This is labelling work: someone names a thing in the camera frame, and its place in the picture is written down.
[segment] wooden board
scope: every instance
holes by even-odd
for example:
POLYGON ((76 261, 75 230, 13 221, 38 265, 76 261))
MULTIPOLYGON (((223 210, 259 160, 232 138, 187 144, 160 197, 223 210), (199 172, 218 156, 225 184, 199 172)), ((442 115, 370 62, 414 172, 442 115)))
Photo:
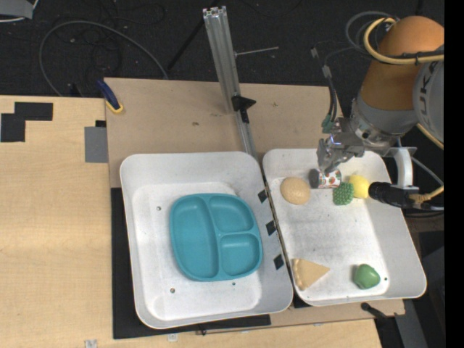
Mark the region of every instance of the wooden board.
MULTIPOLYGON (((234 115, 225 115, 219 83, 107 78, 123 103, 107 112, 111 187, 120 186, 121 162, 131 154, 243 151, 234 115)), ((322 86, 241 84, 257 103, 250 128, 260 160, 276 148, 315 148, 328 111, 322 86)))
MULTIPOLYGON (((105 118, 103 99, 0 96, 0 112, 13 112, 14 102, 52 102, 54 116, 27 121, 25 142, 0 143, 1 345, 84 347, 86 339, 96 339, 99 348, 171 347, 166 336, 112 339, 109 165, 84 159, 84 128, 105 118)), ((381 305, 385 313, 398 307, 381 305)), ((356 313, 305 310, 313 312, 288 310, 273 321, 363 318, 358 307, 356 313)), ((183 333, 178 341, 183 347, 381 346, 372 320, 183 333)))

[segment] black mat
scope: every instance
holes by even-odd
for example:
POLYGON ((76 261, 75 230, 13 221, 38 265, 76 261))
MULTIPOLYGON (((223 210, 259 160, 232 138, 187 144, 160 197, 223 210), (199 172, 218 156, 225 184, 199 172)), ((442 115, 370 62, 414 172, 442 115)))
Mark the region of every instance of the black mat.
POLYGON ((133 298, 131 259, 123 193, 120 188, 112 188, 112 299, 113 299, 113 338, 126 339, 140 336, 153 336, 208 330, 219 328, 242 328, 252 326, 269 326, 270 316, 259 315, 245 318, 201 323, 179 328, 154 329, 144 325, 137 316, 133 298))

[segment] black clamp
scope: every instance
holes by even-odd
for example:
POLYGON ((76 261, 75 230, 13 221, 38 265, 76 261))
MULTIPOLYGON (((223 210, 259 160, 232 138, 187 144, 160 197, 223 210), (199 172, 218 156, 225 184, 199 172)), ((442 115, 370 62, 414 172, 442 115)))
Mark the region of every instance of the black clamp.
POLYGON ((249 109, 256 101, 253 99, 245 98, 243 96, 233 96, 232 97, 232 107, 235 112, 240 111, 241 120, 244 123, 249 124, 248 112, 249 109))
POLYGON ((371 307, 371 305, 369 303, 362 303, 361 304, 361 309, 366 311, 366 312, 369 312, 372 316, 380 319, 380 320, 384 320, 384 319, 387 319, 388 317, 385 315, 385 313, 383 313, 382 311, 380 310, 377 310, 376 308, 374 307, 371 307))

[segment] metal rod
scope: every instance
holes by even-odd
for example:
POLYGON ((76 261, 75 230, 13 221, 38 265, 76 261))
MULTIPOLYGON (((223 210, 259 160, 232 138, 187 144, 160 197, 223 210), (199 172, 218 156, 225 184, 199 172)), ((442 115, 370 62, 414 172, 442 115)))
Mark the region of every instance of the metal rod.
MULTIPOLYGON (((203 9, 203 19, 208 39, 210 40, 212 57, 215 61, 217 78, 223 92, 225 112, 230 114, 234 112, 232 97, 241 94, 231 32, 227 19, 227 10, 225 7, 203 9)), ((240 111, 235 112, 235 114, 244 151, 257 159, 249 123, 244 123, 241 119, 240 111)))
POLYGON ((240 53, 237 53, 236 51, 233 53, 235 58, 237 58, 239 55, 244 55, 244 54, 253 54, 253 53, 260 53, 262 51, 269 51, 269 50, 277 50, 278 46, 273 46, 272 48, 266 48, 266 49, 257 49, 257 50, 249 50, 249 51, 242 51, 240 53))

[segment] black tape marking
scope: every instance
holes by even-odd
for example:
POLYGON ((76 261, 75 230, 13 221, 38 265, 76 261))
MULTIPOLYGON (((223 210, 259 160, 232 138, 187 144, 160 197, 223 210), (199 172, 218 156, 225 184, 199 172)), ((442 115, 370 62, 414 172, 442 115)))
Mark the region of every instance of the black tape marking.
POLYGON ((107 127, 107 121, 106 120, 95 120, 95 126, 97 128, 106 128, 107 127))
POLYGON ((274 224, 274 221, 271 220, 268 224, 266 224, 266 229, 268 230, 268 235, 272 235, 274 232, 276 232, 276 225, 274 224))
POLYGON ((1 114, 0 142, 24 142, 26 121, 14 113, 1 114))
POLYGON ((26 121, 52 121, 53 103, 17 101, 14 103, 14 113, 23 116, 26 121))
POLYGON ((274 265, 275 265, 276 270, 282 267, 283 265, 282 254, 279 254, 277 257, 274 258, 274 265))
POLYGON ((52 121, 53 103, 16 101, 14 113, 1 114, 0 142, 24 142, 26 121, 52 121))
POLYGON ((260 198, 261 204, 266 201, 268 195, 266 194, 266 190, 263 189, 259 194, 258 197, 260 198))

